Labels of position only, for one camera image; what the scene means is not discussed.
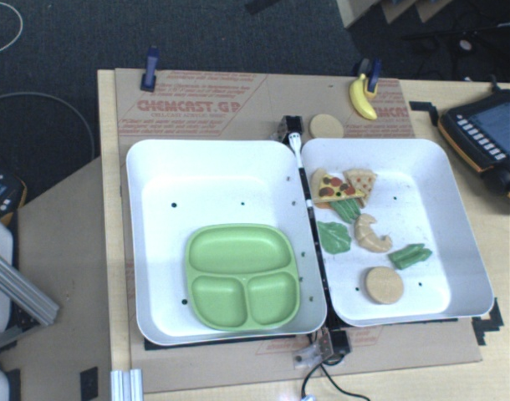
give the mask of yellow banana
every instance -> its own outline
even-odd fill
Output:
[[[368,82],[365,74],[361,74],[349,86],[349,97],[357,112],[368,120],[378,119],[374,107],[370,104],[365,95],[365,82]]]

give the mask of beige disc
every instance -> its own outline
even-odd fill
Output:
[[[366,274],[366,291],[372,300],[381,304],[398,302],[404,294],[404,282],[390,267],[373,267]]]
[[[317,114],[309,123],[313,138],[342,138],[344,126],[331,114]]]

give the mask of wooden table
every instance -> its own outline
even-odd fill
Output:
[[[400,82],[406,102],[432,102],[439,112],[479,99],[490,84],[438,81]],[[105,200],[105,245],[110,315],[110,351],[114,370],[131,369],[128,310],[125,280],[122,202],[120,197],[120,156],[118,149],[115,72],[98,72],[101,156]],[[510,88],[510,84],[501,85]],[[483,361],[463,365],[406,369],[382,373],[338,376],[343,388],[362,393],[372,400],[490,400],[510,399],[510,203],[492,197],[483,183],[448,148],[426,112],[410,112],[417,137],[434,140],[445,148],[463,204],[477,238],[504,326],[488,332],[481,348]],[[301,381],[281,381],[147,394],[146,400],[297,400]],[[308,393],[317,400],[338,400],[338,393],[326,378],[309,381]]]

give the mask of wire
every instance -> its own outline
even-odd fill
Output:
[[[302,383],[302,398],[305,398],[307,397],[307,393],[305,391],[305,389],[307,388],[307,382],[309,381],[309,379],[311,378],[311,376],[313,375],[313,373],[317,370],[317,369],[321,369],[325,376],[329,379],[329,381],[331,382],[331,384],[333,384],[333,386],[335,386],[335,388],[343,393],[344,395],[348,395],[349,397],[355,397],[355,398],[361,398],[361,399],[364,399],[365,401],[370,401],[370,398],[368,397],[365,397],[364,395],[360,395],[359,393],[351,393],[351,392],[348,392],[348,391],[345,391],[344,389],[342,389],[332,378],[331,376],[329,375],[328,373],[328,370],[325,369],[324,365],[328,365],[328,366],[334,366],[334,365],[337,365],[338,363],[341,363],[342,360],[344,359],[344,355],[339,355],[335,360],[332,360],[331,358],[326,360],[326,361],[322,361],[320,363],[318,363],[317,365],[315,365],[311,371],[309,371],[309,373],[307,374],[307,376],[305,376],[305,378],[303,379],[303,383]]]
[[[2,46],[0,48],[0,53],[1,53],[3,50],[8,49],[10,46],[12,46],[21,37],[21,33],[23,32],[24,22],[23,22],[23,17],[21,16],[21,13],[19,13],[19,11],[14,6],[12,6],[11,4],[3,3],[3,2],[0,2],[0,6],[4,6],[5,8],[12,9],[14,11],[14,13],[19,18],[19,31],[18,31],[17,35],[13,38],[13,40],[10,43],[5,44],[4,46]]]
[[[43,94],[41,92],[12,92],[10,94],[0,95],[0,100],[1,99],[7,99],[7,98],[15,98],[15,97],[26,97],[26,96],[52,99],[52,100],[54,100],[54,101],[56,101],[58,103],[61,103],[61,104],[65,105],[68,109],[73,111],[73,113],[75,113],[77,115],[77,117],[80,119],[80,121],[83,123],[83,125],[84,125],[84,127],[85,127],[85,129],[86,129],[86,131],[88,133],[89,145],[90,145],[90,149],[91,149],[91,158],[90,158],[90,161],[95,158],[95,140],[94,140],[94,135],[93,135],[93,133],[91,131],[91,128],[89,127],[89,124],[86,121],[86,119],[84,118],[84,116],[73,105],[71,105],[67,101],[64,101],[63,99],[60,99],[60,98],[55,97],[53,95]]]

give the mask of pizza slice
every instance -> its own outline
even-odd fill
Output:
[[[358,202],[362,208],[366,206],[366,202],[370,198],[370,193],[374,188],[377,176],[378,175],[374,171],[362,168],[356,168],[344,172],[344,178],[346,181],[348,181],[348,183],[357,191],[365,193],[365,195],[358,198]]]
[[[346,180],[328,174],[323,168],[319,168],[313,173],[311,190],[313,192],[313,202],[319,206],[334,201],[365,197],[363,191],[357,190]]]

